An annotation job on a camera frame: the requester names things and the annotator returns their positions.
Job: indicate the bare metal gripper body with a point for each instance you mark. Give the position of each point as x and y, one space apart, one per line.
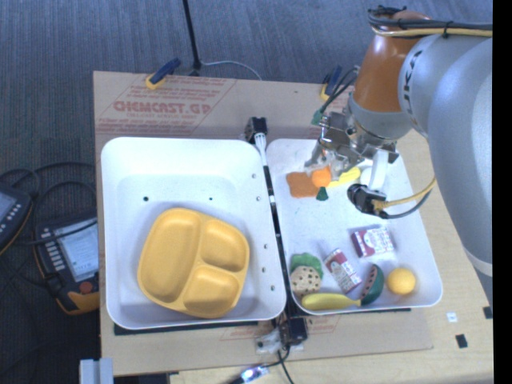
345 135

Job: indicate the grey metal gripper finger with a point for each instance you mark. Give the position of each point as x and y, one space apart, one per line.
340 165
314 157

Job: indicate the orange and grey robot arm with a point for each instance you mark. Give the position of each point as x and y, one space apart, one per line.
448 102

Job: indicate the yellow corn cob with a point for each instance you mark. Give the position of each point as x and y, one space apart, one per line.
351 175

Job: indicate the orange ball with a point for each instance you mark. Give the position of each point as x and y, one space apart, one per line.
321 177

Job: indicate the orange toast slice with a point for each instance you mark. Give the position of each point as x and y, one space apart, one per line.
300 186

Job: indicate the small green toy piece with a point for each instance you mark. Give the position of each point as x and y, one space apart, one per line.
322 194

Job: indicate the thin black and white rod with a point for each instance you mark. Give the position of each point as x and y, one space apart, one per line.
272 198

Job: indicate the white plastic tray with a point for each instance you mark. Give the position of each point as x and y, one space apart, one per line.
180 166
320 222

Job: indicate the red and white carton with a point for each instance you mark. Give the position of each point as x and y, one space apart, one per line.
373 241

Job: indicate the green lettuce leaf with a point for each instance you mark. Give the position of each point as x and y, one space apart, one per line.
306 260

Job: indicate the red and white can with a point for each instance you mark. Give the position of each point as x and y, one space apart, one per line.
342 271

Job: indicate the brown chocolate chip biscuit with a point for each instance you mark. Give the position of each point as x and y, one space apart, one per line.
305 281

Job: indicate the watermelon slice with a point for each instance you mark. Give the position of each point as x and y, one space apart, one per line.
373 284

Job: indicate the yellow lemon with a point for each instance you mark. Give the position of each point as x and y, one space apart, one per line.
401 281

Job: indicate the yellow banana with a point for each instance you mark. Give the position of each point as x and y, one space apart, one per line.
328 301

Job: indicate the brown cardboard board red print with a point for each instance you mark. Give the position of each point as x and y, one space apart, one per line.
160 106

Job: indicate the yellow divided plate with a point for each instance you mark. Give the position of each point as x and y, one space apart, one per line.
180 254

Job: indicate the black stand pole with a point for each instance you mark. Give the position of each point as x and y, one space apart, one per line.
189 22

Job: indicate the black cylinder on white bracket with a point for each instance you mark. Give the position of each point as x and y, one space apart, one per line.
365 197

